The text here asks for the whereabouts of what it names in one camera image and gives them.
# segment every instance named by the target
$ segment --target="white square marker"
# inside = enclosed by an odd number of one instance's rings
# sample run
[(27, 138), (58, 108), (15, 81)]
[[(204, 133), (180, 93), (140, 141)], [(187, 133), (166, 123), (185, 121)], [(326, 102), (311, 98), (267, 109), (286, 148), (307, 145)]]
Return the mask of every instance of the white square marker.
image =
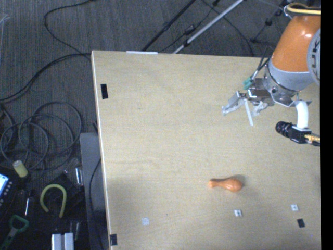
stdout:
[(291, 210), (292, 211), (298, 211), (298, 206), (297, 205), (291, 205)]
[(235, 209), (234, 212), (235, 212), (235, 216), (236, 216), (236, 217), (242, 217), (242, 216), (243, 216), (243, 215), (241, 214), (241, 210), (240, 210), (240, 209)]
[(143, 218), (142, 225), (144, 225), (144, 226), (149, 225), (149, 218)]

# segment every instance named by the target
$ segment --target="device screen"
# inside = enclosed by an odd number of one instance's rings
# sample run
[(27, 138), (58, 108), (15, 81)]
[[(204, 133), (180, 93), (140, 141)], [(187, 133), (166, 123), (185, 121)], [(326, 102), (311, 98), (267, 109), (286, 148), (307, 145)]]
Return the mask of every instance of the device screen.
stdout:
[(0, 196), (2, 195), (2, 191), (4, 190), (9, 178), (0, 174)]

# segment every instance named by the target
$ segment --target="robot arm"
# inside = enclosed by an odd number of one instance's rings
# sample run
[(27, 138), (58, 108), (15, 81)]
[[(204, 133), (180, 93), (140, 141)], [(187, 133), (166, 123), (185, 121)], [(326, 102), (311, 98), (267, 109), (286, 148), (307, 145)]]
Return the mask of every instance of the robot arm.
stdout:
[[(295, 107), (297, 125), (280, 121), (276, 131), (294, 142), (319, 146), (319, 136), (313, 135), (308, 128), (308, 105), (311, 101), (299, 100), (298, 93), (313, 82), (320, 86), (320, 9), (292, 3), (285, 7), (285, 14), (295, 16), (272, 56), (264, 63), (261, 59), (257, 70), (243, 83), (245, 92), (237, 91), (222, 107), (222, 113), (225, 116), (245, 105), (253, 125), (252, 117), (269, 106)], [(264, 70), (263, 78), (257, 78), (261, 70)], [(247, 101), (253, 105), (252, 112), (249, 112)]]

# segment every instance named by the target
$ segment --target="green tool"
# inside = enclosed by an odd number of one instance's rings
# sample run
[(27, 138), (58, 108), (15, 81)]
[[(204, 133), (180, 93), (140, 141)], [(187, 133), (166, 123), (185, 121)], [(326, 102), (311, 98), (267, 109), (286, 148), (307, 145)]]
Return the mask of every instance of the green tool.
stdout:
[[(15, 226), (18, 222), (23, 224), (23, 226), (21, 225), (22, 227), (17, 227), (17, 228), (14, 227), (14, 221), (15, 221)], [(0, 250), (8, 249), (15, 235), (26, 231), (26, 229), (29, 227), (29, 222), (26, 219), (21, 218), (20, 216), (12, 215), (12, 217), (9, 220), (9, 227), (10, 227), (10, 232), (5, 238), (4, 242), (2, 243)]]

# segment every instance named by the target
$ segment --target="yellow cable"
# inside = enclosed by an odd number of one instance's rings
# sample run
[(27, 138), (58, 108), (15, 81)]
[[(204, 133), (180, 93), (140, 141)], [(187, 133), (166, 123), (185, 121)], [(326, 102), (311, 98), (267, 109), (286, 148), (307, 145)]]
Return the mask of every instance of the yellow cable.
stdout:
[(59, 184), (50, 184), (50, 185), (48, 185), (47, 187), (45, 187), (43, 189), (43, 191), (41, 193), (41, 198), (40, 198), (41, 206), (42, 206), (42, 208), (44, 209), (45, 212), (49, 212), (48, 208), (44, 204), (44, 196), (45, 196), (45, 193), (47, 192), (47, 190), (51, 189), (51, 188), (58, 188), (62, 191), (62, 205), (61, 205), (61, 210), (60, 210), (60, 214), (59, 214), (59, 218), (62, 218), (63, 212), (65, 211), (65, 205), (66, 205), (66, 200), (67, 200), (67, 192), (66, 192), (65, 188), (62, 187), (61, 185), (59, 185)]
[(286, 6), (286, 10), (295, 13), (295, 14), (302, 14), (302, 15), (318, 15), (321, 14), (321, 9), (317, 7), (308, 7), (301, 3), (290, 3)]

